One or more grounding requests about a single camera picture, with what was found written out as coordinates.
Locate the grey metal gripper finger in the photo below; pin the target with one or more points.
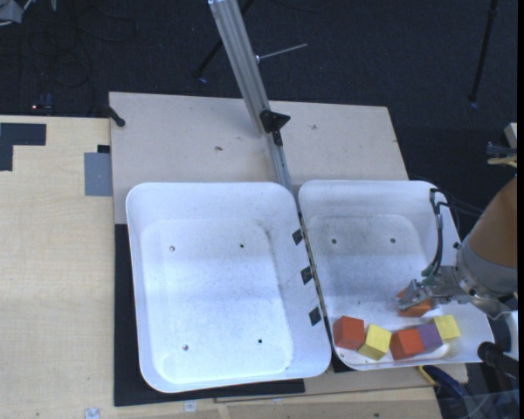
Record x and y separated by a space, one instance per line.
409 304
414 287

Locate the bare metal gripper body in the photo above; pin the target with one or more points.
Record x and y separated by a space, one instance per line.
452 285

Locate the orange cube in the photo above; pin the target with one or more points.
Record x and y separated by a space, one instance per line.
419 310

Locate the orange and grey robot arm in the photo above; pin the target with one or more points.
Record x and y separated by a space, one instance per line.
493 234

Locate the purple cube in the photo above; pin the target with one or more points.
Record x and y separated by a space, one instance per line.
429 336

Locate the red cube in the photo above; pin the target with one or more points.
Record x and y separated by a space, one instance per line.
348 332
405 344

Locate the yellow cube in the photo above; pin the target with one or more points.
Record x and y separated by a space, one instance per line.
375 341
446 326

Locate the white plastic tray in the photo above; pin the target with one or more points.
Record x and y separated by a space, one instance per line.
367 260
218 295

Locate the pale wood board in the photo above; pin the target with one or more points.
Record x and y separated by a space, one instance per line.
201 138

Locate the black cylinder on white bracket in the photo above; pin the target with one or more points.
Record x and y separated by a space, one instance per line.
493 356

